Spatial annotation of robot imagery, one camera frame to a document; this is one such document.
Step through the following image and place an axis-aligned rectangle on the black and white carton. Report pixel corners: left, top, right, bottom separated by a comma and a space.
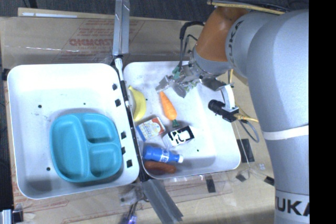
162, 125, 196, 149

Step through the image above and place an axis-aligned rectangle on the white plastic tray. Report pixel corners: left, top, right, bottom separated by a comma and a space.
6, 62, 140, 200
122, 60, 242, 180

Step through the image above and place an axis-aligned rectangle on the blue divided plate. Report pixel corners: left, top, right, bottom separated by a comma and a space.
49, 112, 124, 183

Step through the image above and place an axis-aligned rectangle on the red-brown sausage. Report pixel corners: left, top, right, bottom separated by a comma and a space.
143, 160, 177, 175

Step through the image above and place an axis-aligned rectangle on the blue bottle white cap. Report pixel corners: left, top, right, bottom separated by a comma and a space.
142, 145, 184, 164

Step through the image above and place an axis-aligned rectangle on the black cylinder on white bracket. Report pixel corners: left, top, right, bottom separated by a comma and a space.
207, 83, 240, 123

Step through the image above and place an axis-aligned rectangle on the brown cardboard board red print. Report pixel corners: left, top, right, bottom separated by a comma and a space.
0, 7, 276, 224

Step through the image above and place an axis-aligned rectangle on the orange and white carton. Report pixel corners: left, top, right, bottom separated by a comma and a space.
136, 116, 166, 143

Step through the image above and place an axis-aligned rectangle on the yellow banana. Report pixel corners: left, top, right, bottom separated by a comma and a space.
127, 85, 147, 122

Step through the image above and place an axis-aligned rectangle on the orange carrot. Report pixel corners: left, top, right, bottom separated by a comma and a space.
159, 90, 180, 128

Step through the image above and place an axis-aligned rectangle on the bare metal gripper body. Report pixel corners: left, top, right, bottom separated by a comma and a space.
171, 61, 209, 88

